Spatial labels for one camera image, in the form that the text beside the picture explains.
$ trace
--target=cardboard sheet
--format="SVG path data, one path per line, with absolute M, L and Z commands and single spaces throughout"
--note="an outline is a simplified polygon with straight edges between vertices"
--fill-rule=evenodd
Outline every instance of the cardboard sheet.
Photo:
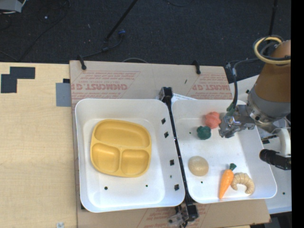
M 159 65 L 85 61 L 70 61 L 71 100 L 73 113 L 77 219 L 79 228 L 154 228 L 168 226 L 175 208 L 133 209 L 106 213 L 91 213 L 81 208 L 79 166 L 75 125 L 75 105 L 84 98 L 154 99 L 162 87 L 195 99 L 231 99 L 225 70 L 219 66 L 200 66 L 196 74 L 191 65 Z M 268 223 L 270 216 L 263 199 L 232 201 L 216 204 L 196 204 L 199 218 L 189 228 L 219 228 Z

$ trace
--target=dark background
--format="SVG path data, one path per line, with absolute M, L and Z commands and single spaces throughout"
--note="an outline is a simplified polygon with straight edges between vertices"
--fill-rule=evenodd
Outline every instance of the dark background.
M 0 11 L 0 61 L 68 64 L 77 55 L 99 52 L 132 1 L 28 0 L 21 13 Z M 138 0 L 110 37 L 110 47 L 121 29 L 121 44 L 84 60 L 177 65 L 197 60 L 224 67 L 256 58 L 252 45 L 270 29 L 291 39 L 291 0 Z M 259 74 L 263 65 L 238 66 L 237 80 Z

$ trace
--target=pink toy food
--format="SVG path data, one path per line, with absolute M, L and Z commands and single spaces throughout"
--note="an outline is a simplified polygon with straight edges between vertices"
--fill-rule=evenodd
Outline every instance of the pink toy food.
M 210 112 L 207 115 L 205 115 L 205 125 L 208 126 L 209 128 L 211 129 L 217 128 L 220 123 L 221 120 L 219 118 L 219 113 Z

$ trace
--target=yellow plate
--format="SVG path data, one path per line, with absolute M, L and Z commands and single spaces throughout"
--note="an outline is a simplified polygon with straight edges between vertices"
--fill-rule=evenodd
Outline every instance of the yellow plate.
M 149 168 L 151 146 L 145 127 L 121 120 L 102 120 L 92 133 L 91 162 L 105 174 L 138 177 Z

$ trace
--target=orange carrot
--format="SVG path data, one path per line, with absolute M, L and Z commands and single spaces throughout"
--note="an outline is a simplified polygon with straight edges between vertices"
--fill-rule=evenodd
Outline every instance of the orange carrot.
M 229 169 L 225 170 L 222 175 L 222 179 L 220 181 L 219 195 L 218 195 L 220 199 L 224 196 L 225 192 L 227 191 L 228 187 L 230 186 L 233 180 L 234 173 L 232 171 L 235 168 L 236 165 L 234 163 L 231 163 Z

